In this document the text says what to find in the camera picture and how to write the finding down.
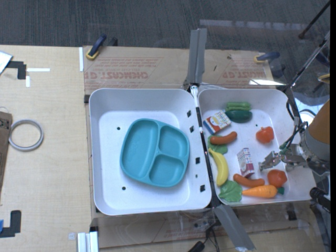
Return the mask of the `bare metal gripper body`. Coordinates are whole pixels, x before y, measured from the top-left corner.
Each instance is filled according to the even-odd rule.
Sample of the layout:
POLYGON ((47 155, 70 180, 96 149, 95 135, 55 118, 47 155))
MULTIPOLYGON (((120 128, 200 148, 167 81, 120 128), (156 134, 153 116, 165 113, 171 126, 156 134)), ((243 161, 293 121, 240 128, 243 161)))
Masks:
POLYGON ((286 171, 293 171, 295 168, 308 168, 308 155, 299 144, 290 144, 288 148, 280 151, 280 159, 285 165, 286 171))

